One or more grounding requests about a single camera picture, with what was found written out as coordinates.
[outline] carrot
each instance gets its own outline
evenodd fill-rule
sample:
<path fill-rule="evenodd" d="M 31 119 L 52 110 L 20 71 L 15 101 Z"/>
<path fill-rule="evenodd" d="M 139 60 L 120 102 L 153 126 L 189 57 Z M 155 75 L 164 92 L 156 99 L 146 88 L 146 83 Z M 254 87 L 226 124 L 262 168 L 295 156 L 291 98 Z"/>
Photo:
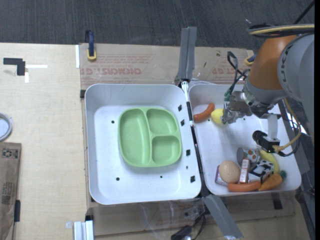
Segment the carrot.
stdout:
<path fill-rule="evenodd" d="M 195 114 L 193 116 L 193 120 L 195 122 L 198 122 L 198 121 L 201 121 L 201 120 L 204 120 L 204 119 L 208 118 L 210 116 L 211 112 L 214 111 L 214 109 L 215 109 L 215 104 L 209 103 L 209 105 L 208 105 L 208 107 L 206 108 L 205 111 L 203 111 L 203 112 L 201 112 L 199 114 Z"/>
<path fill-rule="evenodd" d="M 286 176 L 287 174 L 284 170 L 280 171 L 280 173 L 271 174 L 271 176 L 262 183 L 261 187 L 258 190 L 271 190 L 280 185 L 283 178 L 285 178 Z"/>
<path fill-rule="evenodd" d="M 228 190 L 231 192 L 249 192 L 257 190 L 261 187 L 260 180 L 251 181 L 248 183 L 229 183 Z"/>

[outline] small box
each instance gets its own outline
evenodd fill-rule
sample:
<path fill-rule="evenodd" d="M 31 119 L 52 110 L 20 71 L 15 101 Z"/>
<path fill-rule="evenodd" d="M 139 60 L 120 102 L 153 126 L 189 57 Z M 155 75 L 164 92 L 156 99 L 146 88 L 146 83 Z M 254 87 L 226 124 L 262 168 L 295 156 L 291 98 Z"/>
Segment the small box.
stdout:
<path fill-rule="evenodd" d="M 261 160 L 256 163 L 248 174 L 248 181 L 260 180 L 263 183 L 271 174 L 274 173 L 274 164 L 272 162 Z"/>
<path fill-rule="evenodd" d="M 248 173 L 249 173 L 250 164 L 251 163 L 249 159 L 247 158 L 242 159 L 240 179 L 239 179 L 240 184 L 244 184 L 248 182 Z"/>
<path fill-rule="evenodd" d="M 215 180 L 214 182 L 217 183 L 217 184 L 220 184 L 220 185 L 224 185 L 224 186 L 228 186 L 228 183 L 225 182 L 221 177 L 220 177 L 220 174 L 219 174 L 219 166 L 216 168 L 216 173 L 215 173 Z"/>

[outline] sausage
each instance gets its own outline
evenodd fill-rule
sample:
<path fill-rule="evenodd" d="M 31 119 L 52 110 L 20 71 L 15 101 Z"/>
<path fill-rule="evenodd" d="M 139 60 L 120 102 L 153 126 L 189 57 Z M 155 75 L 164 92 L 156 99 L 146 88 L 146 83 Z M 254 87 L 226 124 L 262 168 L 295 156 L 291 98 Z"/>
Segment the sausage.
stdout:
<path fill-rule="evenodd" d="M 261 188 L 260 180 L 254 180 L 244 184 L 229 183 L 228 190 L 231 192 L 248 192 Z"/>
<path fill-rule="evenodd" d="M 193 121 L 198 122 L 198 121 L 201 121 L 201 120 L 208 118 L 210 116 L 211 112 L 214 111 L 214 109 L 215 109 L 215 104 L 209 103 L 209 105 L 205 111 L 203 111 L 199 114 L 193 115 Z"/>

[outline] white tray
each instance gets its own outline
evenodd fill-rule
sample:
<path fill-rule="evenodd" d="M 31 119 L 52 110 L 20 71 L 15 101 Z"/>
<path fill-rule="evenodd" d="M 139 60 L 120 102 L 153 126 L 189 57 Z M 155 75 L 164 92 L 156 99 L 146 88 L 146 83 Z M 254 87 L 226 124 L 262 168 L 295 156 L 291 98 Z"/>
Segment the white tray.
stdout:
<path fill-rule="evenodd" d="M 214 103 L 215 108 L 224 107 L 224 93 L 230 85 L 212 84 L 194 85 L 189 89 L 189 98 L 193 114 L 203 112 L 209 103 Z M 242 90 L 243 85 L 236 85 L 235 91 Z M 274 114 L 280 114 L 278 105 L 271 111 Z M 252 194 L 253 192 L 230 192 L 226 186 L 215 183 L 217 166 L 225 160 L 237 162 L 237 149 L 242 148 L 259 148 L 252 138 L 254 131 L 260 130 L 268 133 L 267 119 L 259 119 L 255 115 L 238 118 L 235 123 L 218 125 L 212 120 L 195 123 L 195 133 L 201 155 L 204 179 L 207 188 L 215 195 L 231 196 Z M 278 120 L 278 134 L 280 145 L 289 142 L 284 122 Z M 291 147 L 283 150 L 284 153 L 292 151 Z M 287 173 L 287 177 L 281 185 L 269 190 L 269 192 L 292 191 L 301 185 L 301 174 L 296 162 L 295 156 L 292 154 L 287 157 L 281 157 L 274 154 L 279 164 L 280 170 Z"/>
<path fill-rule="evenodd" d="M 131 166 L 122 158 L 119 116 L 126 109 L 142 106 L 169 110 L 177 119 L 182 155 L 176 163 L 143 168 Z M 85 115 L 89 190 L 95 201 L 115 205 L 185 200 L 199 194 L 201 181 L 196 151 L 186 98 L 180 88 L 172 84 L 95 84 L 85 92 Z"/>

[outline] green plate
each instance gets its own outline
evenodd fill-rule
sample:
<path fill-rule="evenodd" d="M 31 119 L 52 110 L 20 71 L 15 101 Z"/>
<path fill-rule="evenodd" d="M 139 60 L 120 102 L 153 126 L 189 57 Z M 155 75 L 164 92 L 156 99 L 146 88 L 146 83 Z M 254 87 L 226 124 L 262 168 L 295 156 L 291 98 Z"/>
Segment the green plate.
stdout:
<path fill-rule="evenodd" d="M 119 118 L 118 137 L 121 155 L 132 166 L 168 166 L 181 156 L 179 125 L 166 109 L 143 106 L 125 110 Z"/>

